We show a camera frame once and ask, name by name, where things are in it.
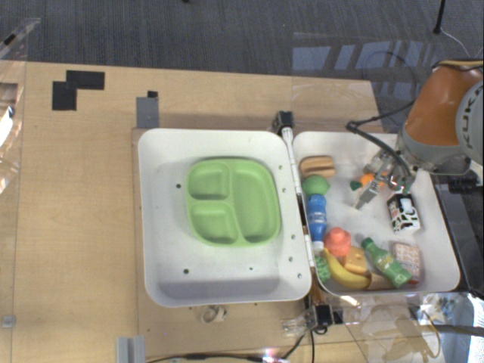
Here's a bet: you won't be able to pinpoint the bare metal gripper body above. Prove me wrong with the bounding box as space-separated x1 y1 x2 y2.
368 150 417 194

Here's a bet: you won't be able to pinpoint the orange carrot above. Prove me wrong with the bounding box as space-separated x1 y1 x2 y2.
349 172 385 193

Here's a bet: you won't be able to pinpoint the white plastic tray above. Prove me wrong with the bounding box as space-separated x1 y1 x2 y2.
137 128 313 309
292 130 462 296

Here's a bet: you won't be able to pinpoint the black and white cow carton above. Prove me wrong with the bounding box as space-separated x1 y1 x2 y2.
386 192 422 235

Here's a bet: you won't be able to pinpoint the coral orange toy fruit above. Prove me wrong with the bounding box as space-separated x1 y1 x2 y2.
322 226 353 258

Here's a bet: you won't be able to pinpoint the blue plastic bottle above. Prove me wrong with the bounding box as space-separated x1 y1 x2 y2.
305 194 328 253

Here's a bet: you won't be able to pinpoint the green lime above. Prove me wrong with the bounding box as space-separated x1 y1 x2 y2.
301 174 331 197

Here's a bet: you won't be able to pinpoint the sausage in brown bun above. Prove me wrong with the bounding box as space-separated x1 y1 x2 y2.
299 155 337 179

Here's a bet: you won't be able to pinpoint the orange pizza slice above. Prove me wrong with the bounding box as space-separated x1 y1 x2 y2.
343 245 370 276

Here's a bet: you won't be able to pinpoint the green plastic bottle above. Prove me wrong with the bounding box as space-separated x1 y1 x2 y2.
359 237 414 290

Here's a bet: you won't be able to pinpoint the orange and white packet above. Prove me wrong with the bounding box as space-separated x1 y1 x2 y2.
389 241 422 284

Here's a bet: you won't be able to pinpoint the yellow banana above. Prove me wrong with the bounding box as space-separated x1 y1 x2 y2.
322 247 372 291

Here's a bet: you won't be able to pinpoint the green grapes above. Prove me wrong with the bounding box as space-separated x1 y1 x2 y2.
314 254 332 284

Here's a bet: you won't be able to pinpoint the green divided plate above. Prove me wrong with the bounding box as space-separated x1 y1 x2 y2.
185 157 282 249

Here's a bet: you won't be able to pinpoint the beige curled strip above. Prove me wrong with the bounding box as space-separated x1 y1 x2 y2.
200 304 228 325

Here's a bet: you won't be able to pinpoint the black cylinder on white bracket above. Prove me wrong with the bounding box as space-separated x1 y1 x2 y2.
448 157 484 195

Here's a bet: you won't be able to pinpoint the black block with thin wires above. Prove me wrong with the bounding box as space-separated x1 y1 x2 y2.
312 303 344 335
275 110 296 130

